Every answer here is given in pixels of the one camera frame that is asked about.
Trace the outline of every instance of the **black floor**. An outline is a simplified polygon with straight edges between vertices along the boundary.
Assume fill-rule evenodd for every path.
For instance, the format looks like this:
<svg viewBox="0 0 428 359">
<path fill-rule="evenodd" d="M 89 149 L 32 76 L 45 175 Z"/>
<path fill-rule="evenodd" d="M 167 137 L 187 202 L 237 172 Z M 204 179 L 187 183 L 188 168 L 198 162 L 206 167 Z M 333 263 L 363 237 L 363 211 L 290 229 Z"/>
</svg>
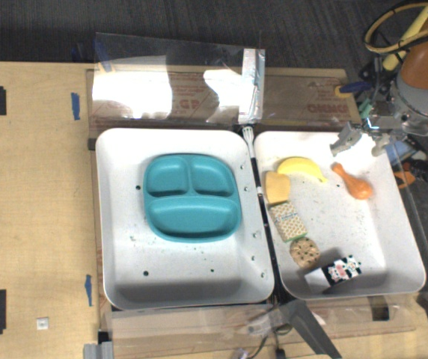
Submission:
<svg viewBox="0 0 428 359">
<path fill-rule="evenodd" d="M 0 61 L 71 62 L 77 43 L 104 32 L 262 47 L 268 67 L 343 68 L 353 82 L 373 57 L 362 33 L 400 1 L 0 0 Z M 415 15 L 395 18 L 388 40 Z M 428 150 L 428 139 L 421 143 Z M 414 228 L 428 261 L 428 184 L 417 181 L 411 190 L 420 220 Z M 416 218 L 413 210 L 409 215 Z"/>
</svg>

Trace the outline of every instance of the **banana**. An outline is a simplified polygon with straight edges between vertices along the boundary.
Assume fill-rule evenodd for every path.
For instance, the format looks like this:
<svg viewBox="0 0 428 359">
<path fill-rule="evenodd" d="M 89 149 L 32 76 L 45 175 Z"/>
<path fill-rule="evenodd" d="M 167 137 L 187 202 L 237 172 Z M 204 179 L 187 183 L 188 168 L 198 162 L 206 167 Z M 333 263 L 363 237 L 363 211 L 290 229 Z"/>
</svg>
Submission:
<svg viewBox="0 0 428 359">
<path fill-rule="evenodd" d="M 322 171 L 320 171 L 319 165 L 305 157 L 290 157 L 283 160 L 277 168 L 277 172 L 279 174 L 307 173 L 319 179 L 320 182 L 327 182 Z"/>
</svg>

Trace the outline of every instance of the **orange drumstick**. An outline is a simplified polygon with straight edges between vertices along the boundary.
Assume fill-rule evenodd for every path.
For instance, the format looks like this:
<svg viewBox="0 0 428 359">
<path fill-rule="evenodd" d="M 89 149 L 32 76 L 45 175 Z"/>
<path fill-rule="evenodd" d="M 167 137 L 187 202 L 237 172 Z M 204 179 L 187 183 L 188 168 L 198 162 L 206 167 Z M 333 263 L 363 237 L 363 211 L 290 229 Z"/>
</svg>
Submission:
<svg viewBox="0 0 428 359">
<path fill-rule="evenodd" d="M 348 174 L 341 164 L 336 162 L 332 165 L 332 170 L 343 178 L 343 181 L 347 185 L 350 195 L 358 200 L 366 200 L 373 193 L 372 186 L 363 179 L 355 178 Z"/>
</svg>

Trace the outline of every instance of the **wooden surface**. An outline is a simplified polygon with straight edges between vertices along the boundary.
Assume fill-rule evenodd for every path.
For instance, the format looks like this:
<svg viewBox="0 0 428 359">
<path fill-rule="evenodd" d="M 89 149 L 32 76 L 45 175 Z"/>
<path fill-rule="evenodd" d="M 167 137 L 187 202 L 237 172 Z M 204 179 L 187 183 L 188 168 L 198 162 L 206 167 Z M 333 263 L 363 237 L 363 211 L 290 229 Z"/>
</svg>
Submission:
<svg viewBox="0 0 428 359">
<path fill-rule="evenodd" d="M 7 89 L 7 116 L 0 116 L 0 289 L 7 290 L 0 358 L 82 358 L 83 345 L 97 340 L 100 316 L 87 149 L 90 67 L 0 62 L 0 85 Z M 71 93 L 80 96 L 80 120 L 73 118 Z M 86 275 L 92 278 L 92 307 Z M 415 303 L 412 307 L 413 331 L 342 338 L 334 344 L 343 358 L 428 359 L 428 320 L 423 309 Z M 37 331 L 40 317 L 49 317 L 48 330 Z M 312 355 L 305 343 L 285 348 L 292 358 Z M 274 357 L 271 346 L 258 356 Z"/>
</svg>

